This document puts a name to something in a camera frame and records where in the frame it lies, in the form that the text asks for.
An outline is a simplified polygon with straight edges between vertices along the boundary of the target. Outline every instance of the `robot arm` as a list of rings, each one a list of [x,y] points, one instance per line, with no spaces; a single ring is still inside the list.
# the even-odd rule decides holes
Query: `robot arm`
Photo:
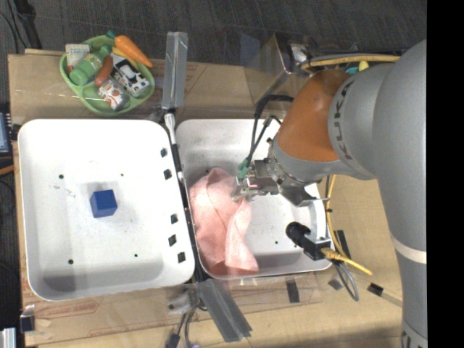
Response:
[[[378,179],[402,279],[404,347],[427,347],[426,41],[394,64],[311,77],[268,158],[237,183],[242,196],[279,193],[306,206],[315,198],[305,186],[330,174]],[[330,244],[318,246],[325,228],[311,230],[316,260]]]

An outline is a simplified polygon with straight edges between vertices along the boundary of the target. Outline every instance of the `wire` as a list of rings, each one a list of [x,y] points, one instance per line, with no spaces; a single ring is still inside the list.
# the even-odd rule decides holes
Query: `wire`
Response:
[[[8,27],[9,27],[9,30],[12,32],[12,36],[13,36],[13,40],[14,40],[14,50],[16,51],[16,54],[19,54],[20,53],[20,47],[19,47],[19,44],[17,42],[17,37],[16,37],[16,34],[15,34],[15,30],[11,24],[11,22],[8,20],[8,18],[5,16],[5,14],[3,14],[2,12],[0,12],[0,15],[3,17],[3,19],[5,20],[5,22],[7,23]]]
[[[328,188],[327,188],[327,194],[326,197],[329,198],[328,201],[326,201],[326,218],[327,218],[327,226],[328,230],[331,234],[333,245],[335,245],[335,248],[338,250],[338,252],[343,255],[345,258],[349,259],[349,256],[347,253],[343,250],[341,247],[341,244],[339,243],[339,240],[336,238],[335,233],[334,233],[334,226],[332,224],[332,216],[331,216],[331,200],[330,198],[332,197],[332,191],[334,189],[334,183],[335,183],[335,177],[336,175],[328,176]]]
[[[177,334],[178,334],[178,335],[179,335],[179,334],[181,333],[181,331],[182,331],[182,325],[183,325],[183,322],[185,321],[185,319],[186,319],[186,313],[184,313],[184,314],[182,315],[181,323],[179,323],[179,328],[178,328],[178,330],[177,330]]]
[[[270,122],[272,120],[275,120],[279,123],[279,125],[282,123],[276,116],[274,115],[271,115],[269,116],[265,121],[264,121],[264,125],[261,129],[261,133],[259,134],[258,136],[258,139],[256,140],[256,143],[254,143],[251,151],[249,152],[249,155],[247,157],[248,161],[252,161],[252,158],[253,158],[253,154],[254,154],[254,151],[256,151],[256,148],[258,147],[258,145],[260,144],[261,142],[261,139],[262,139],[262,136],[264,136],[264,132],[266,131],[266,129],[269,127],[270,125]]]
[[[348,294],[351,296],[351,298],[353,298],[353,300],[355,300],[356,302],[359,302],[360,301],[360,293],[357,290],[355,280],[353,279],[353,276],[351,275],[351,273],[347,270],[347,268],[342,263],[337,262],[336,260],[333,261],[332,263],[335,265],[336,272],[339,274],[341,282],[344,284],[345,289],[348,291]],[[345,280],[345,278],[341,274],[342,271],[348,277],[349,283],[351,284],[351,286],[353,288],[353,291],[348,286],[347,281]]]
[[[367,273],[368,275],[372,275],[372,271],[367,269],[366,267],[362,266],[359,263],[356,263],[354,260],[351,260],[348,257],[344,257],[343,255],[339,254],[335,250],[332,250],[330,247],[323,247],[321,249],[321,252],[324,254],[324,256],[327,259],[330,260],[338,260],[339,262],[345,262],[349,265],[352,265],[353,267],[357,268],[358,270],[361,270],[364,273]]]
[[[24,40],[22,39],[22,37],[21,37],[21,35],[20,35],[20,29],[18,28],[18,26],[17,26],[17,24],[16,24],[15,13],[13,12],[12,3],[10,2],[10,0],[7,0],[7,3],[8,3],[9,11],[10,11],[11,14],[12,14],[13,25],[14,25],[14,28],[16,28],[17,37],[20,38],[21,44],[24,45],[25,48],[27,48],[28,46],[26,45],[26,43],[25,43]]]
[[[267,96],[262,97],[260,99],[260,101],[258,102],[257,106],[256,106],[256,110],[254,111],[252,142],[251,142],[251,146],[249,148],[249,154],[245,159],[246,167],[249,167],[250,163],[252,162],[252,156],[253,156],[253,153],[254,153],[254,149],[256,148],[255,147],[255,142],[254,142],[254,140],[256,138],[256,129],[257,129],[258,120],[261,117],[262,111],[264,110],[264,108],[266,107],[266,105],[269,102],[277,102],[277,101],[280,101],[280,102],[292,102],[293,97],[284,96],[284,95],[277,95],[277,94],[268,94]]]
[[[196,307],[193,308],[190,311],[190,313],[188,314],[187,321],[186,321],[186,324],[185,324],[185,328],[184,328],[184,331],[183,331],[183,337],[186,340],[187,348],[191,348],[191,343],[190,343],[190,339],[189,339],[189,325],[190,325],[191,319],[193,318],[193,316],[195,314],[195,310],[196,310]]]
[[[396,62],[400,56],[397,55],[386,55],[386,54],[364,54],[364,55],[354,55],[354,56],[346,56],[346,57],[339,57],[339,58],[331,58],[331,59],[321,59],[321,60],[314,60],[309,63],[311,67],[320,67],[320,66],[330,66],[330,65],[341,65],[344,63],[352,63],[352,62]]]
[[[315,70],[314,68],[312,68],[310,66],[310,63],[309,61],[304,61],[300,66],[299,68],[301,68],[302,70],[306,71],[307,73],[309,73],[310,75],[314,75],[317,70]]]

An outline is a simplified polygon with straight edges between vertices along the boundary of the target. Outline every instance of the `floor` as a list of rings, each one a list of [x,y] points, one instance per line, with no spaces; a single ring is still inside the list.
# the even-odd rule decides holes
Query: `floor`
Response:
[[[323,50],[407,49],[426,38],[427,0],[29,0],[44,49],[105,34],[130,36],[164,58],[170,30],[188,33],[188,60],[243,63],[244,43],[274,32],[305,36]],[[29,46],[13,0],[0,0],[0,104],[8,105],[7,55]],[[17,232],[12,176],[0,177],[0,330],[17,326]]]

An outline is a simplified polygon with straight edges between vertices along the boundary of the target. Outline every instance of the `cardboard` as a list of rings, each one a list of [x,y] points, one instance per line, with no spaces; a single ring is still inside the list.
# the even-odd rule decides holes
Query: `cardboard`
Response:
[[[14,124],[22,125],[36,118],[95,117],[62,80],[58,71],[60,55],[42,51],[9,55]],[[154,64],[152,71],[161,88],[164,63],[154,60]],[[159,88],[127,117],[156,118],[161,104]],[[243,67],[188,64],[185,106],[178,112],[178,123],[193,117],[249,118],[253,113]],[[163,347],[180,320],[179,315],[169,314],[166,300],[182,294],[185,286],[71,302],[47,302],[30,290],[16,142],[13,149],[22,305],[33,306],[36,317],[36,329],[25,335],[26,346]],[[324,192],[323,182],[320,192]],[[343,229],[352,258],[374,272],[369,277],[353,271],[361,301],[356,303],[344,289],[337,291],[329,286],[335,277],[334,268],[290,276],[296,279],[300,303],[289,302],[285,277],[232,281],[231,293],[253,328],[249,339],[253,347],[397,346],[401,332],[401,283],[376,181],[339,176],[333,190],[332,209],[335,229]],[[381,297],[367,291],[371,282],[384,288]],[[195,315],[190,330],[192,342],[208,347],[225,346],[207,312]],[[249,347],[249,343],[245,340],[227,347]]]

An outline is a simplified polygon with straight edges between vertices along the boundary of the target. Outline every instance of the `toy carrot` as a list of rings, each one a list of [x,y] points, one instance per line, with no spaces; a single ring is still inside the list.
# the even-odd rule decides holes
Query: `toy carrot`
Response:
[[[113,30],[109,30],[107,32],[107,37],[114,39],[116,47],[128,57],[146,65],[147,67],[153,67],[153,63],[150,62],[150,59],[148,59],[142,50],[140,50],[140,48],[129,39],[129,37],[124,35],[116,36],[116,33]]]
[[[106,79],[108,79],[111,69],[113,68],[113,57],[108,54],[103,59],[103,66],[100,69],[99,74],[95,78],[95,85],[100,86]]]

